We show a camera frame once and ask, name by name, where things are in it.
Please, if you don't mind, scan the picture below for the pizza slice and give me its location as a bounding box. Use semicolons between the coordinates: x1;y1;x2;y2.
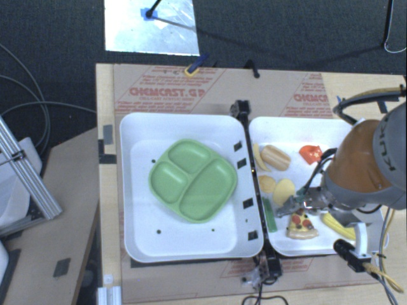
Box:
286;208;320;240

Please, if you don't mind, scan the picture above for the brown cardboard board red print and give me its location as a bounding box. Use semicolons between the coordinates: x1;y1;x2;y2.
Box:
112;63;384;305

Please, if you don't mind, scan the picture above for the yellow oval crisp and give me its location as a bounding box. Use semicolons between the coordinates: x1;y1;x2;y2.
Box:
272;178;297;206

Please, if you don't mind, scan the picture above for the black cylinder on white bracket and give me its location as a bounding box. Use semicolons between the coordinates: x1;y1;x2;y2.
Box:
333;208;387;273

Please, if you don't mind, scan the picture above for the green divided plate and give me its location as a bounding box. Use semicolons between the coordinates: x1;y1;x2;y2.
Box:
148;138;239;224

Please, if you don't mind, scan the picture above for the pale yellow banana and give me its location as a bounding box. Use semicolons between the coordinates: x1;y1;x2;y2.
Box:
252;142;272;173

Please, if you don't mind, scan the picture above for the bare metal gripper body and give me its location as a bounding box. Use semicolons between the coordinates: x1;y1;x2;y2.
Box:
298;186;333;210

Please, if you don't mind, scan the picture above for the green bean pod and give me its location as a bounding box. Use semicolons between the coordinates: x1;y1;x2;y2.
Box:
261;196;279;233

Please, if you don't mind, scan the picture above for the tan hot dog bun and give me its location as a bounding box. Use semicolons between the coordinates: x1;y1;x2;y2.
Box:
259;144;292;172

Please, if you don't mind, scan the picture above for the yellow corn cob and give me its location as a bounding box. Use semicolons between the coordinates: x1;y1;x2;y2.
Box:
319;212;357;241

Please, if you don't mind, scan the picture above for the white plastic tray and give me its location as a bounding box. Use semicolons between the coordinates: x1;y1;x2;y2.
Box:
119;112;265;264
247;116;362;257

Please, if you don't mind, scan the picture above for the thin black rod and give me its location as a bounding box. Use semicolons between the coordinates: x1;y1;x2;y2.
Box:
240;112;276;262

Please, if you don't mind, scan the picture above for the tan round biscuit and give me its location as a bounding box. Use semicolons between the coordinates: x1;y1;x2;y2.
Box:
258;174;277;194

